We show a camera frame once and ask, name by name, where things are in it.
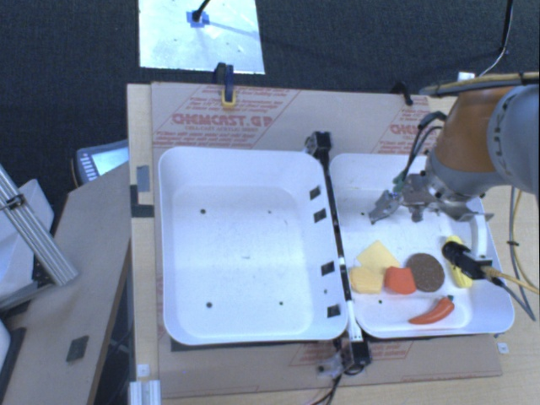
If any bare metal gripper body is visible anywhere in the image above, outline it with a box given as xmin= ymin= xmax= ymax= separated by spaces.
xmin=398 ymin=173 xmax=474 ymax=221

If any white plastic tray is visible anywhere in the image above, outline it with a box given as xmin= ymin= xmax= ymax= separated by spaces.
xmin=158 ymin=145 xmax=350 ymax=347
xmin=328 ymin=153 xmax=516 ymax=340

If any yellow cheese slice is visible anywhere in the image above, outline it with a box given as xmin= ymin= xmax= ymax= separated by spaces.
xmin=355 ymin=240 xmax=402 ymax=274

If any thin black and white rod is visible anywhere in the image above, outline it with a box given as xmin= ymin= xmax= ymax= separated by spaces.
xmin=319 ymin=148 xmax=363 ymax=346

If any brown round biscuit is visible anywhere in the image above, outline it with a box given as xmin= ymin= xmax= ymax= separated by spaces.
xmin=405 ymin=252 xmax=446 ymax=294

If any orange toy food chunk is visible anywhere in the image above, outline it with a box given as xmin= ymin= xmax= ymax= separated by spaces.
xmin=382 ymin=266 xmax=418 ymax=296

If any yellow toy food chunk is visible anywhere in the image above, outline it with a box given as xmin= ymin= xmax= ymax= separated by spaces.
xmin=348 ymin=266 xmax=384 ymax=296

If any yellow toy corn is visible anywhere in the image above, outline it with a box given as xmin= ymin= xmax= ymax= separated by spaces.
xmin=444 ymin=235 xmax=474 ymax=289

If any orange chilli pepper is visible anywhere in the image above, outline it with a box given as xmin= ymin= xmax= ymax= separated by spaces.
xmin=408 ymin=294 xmax=456 ymax=326

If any brown cardboard board red print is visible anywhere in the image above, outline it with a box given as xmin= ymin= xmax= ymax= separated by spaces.
xmin=150 ymin=81 xmax=505 ymax=399

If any black block with thin wires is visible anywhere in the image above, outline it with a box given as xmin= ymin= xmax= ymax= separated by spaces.
xmin=304 ymin=130 xmax=333 ymax=156
xmin=342 ymin=340 xmax=373 ymax=375

